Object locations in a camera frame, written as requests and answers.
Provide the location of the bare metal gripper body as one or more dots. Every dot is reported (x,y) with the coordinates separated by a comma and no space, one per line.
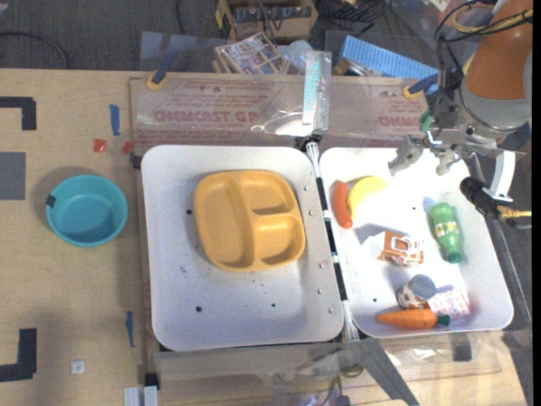
(469,135)

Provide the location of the red sausage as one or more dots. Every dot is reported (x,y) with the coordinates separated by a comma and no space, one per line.
(341,205)

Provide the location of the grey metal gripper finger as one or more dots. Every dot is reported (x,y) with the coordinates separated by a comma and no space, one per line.
(406,154)
(447,162)

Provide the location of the white plastic tray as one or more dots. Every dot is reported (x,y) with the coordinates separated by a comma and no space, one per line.
(236,303)
(389,277)

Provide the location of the brown cardboard box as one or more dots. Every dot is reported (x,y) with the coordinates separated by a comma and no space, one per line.
(270,11)

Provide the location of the brown cardboard board red print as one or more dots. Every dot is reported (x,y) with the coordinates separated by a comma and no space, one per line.
(220,112)

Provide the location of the yellow divided plate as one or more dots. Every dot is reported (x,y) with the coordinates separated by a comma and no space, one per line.
(236,222)

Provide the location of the black cylinder on white bracket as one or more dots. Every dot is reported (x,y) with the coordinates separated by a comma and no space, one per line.
(482,197)

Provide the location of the pink and white packet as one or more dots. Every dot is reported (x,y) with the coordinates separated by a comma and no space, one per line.
(452,303)

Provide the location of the yellow banana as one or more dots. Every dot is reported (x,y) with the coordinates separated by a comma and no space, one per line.
(363,188)

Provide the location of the green bottle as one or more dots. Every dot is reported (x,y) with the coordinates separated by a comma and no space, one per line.
(446,231)

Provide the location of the blue foam block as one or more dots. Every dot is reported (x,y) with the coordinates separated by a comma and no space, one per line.
(384,59)

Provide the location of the orange and white carton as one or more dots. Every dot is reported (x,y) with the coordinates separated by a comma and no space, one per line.
(399,248)

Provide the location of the teal bowl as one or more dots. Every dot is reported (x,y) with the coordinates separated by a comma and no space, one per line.
(86,212)

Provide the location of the small white square block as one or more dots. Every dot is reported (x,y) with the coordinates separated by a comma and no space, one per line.
(77,366)

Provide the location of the small can with grey lid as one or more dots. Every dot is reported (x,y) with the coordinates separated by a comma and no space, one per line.
(416,291)

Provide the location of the orange carrot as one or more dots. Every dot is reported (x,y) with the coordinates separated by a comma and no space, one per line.
(408,318)

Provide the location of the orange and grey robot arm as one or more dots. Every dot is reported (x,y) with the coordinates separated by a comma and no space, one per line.
(498,57)

